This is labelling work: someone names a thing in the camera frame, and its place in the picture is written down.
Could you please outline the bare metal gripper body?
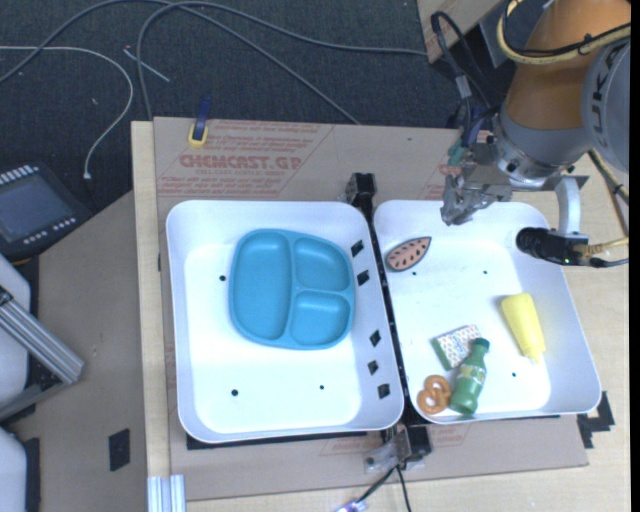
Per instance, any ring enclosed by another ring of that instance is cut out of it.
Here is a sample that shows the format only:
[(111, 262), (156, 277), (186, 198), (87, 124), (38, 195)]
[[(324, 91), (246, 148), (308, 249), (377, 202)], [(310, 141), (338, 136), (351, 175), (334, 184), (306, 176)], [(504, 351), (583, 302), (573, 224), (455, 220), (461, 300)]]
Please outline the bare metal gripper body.
[(557, 166), (530, 158), (511, 143), (474, 143), (456, 155), (460, 173), (452, 181), (454, 204), (509, 201), (515, 191), (538, 191)]

